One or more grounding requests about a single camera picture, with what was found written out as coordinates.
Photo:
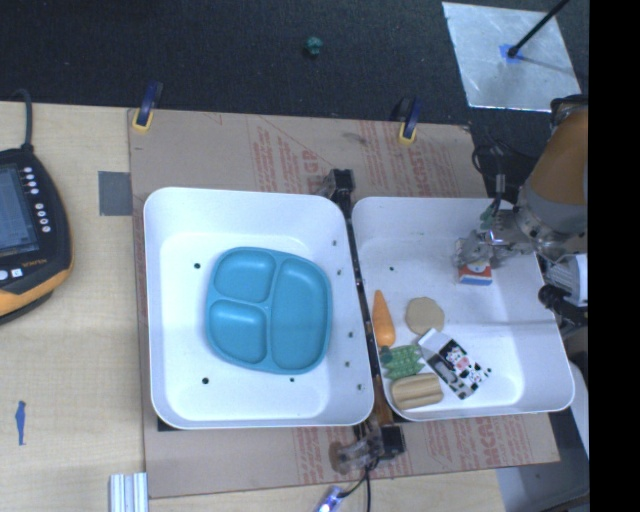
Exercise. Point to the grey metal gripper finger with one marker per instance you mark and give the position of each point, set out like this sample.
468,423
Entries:
465,252
495,259

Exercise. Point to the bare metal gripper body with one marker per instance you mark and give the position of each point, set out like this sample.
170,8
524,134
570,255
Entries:
525,235

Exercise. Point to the red white blue carton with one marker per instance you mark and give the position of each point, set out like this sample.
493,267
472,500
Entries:
475,276

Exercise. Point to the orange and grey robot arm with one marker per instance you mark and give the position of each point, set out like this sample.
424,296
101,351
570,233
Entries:
560,160

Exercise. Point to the white plastic tray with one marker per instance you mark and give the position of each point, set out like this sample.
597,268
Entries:
500,325
175,300

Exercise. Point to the tan round biscuit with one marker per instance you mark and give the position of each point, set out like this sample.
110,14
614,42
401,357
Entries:
425,315

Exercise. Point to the orange carrot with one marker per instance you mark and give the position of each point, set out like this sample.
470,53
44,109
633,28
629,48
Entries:
383,320

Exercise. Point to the thin black rod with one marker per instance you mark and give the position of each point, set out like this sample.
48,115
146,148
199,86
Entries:
361,295

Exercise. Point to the cow print milk carton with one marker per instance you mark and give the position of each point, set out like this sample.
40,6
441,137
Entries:
455,365

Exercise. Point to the green pea pods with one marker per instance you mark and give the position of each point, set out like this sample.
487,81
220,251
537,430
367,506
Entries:
402,361

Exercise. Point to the tan bread roll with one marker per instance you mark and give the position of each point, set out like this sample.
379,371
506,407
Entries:
416,391

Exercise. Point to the blue divided plate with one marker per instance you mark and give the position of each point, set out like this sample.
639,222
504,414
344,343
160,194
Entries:
270,310

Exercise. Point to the green broccoli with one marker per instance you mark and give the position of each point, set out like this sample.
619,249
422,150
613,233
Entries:
313,45

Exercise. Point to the brown cardboard board red print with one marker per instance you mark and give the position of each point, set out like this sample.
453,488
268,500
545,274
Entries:
225,150

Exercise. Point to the black cylinder on white bracket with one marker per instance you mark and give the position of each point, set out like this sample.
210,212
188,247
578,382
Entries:
567,280

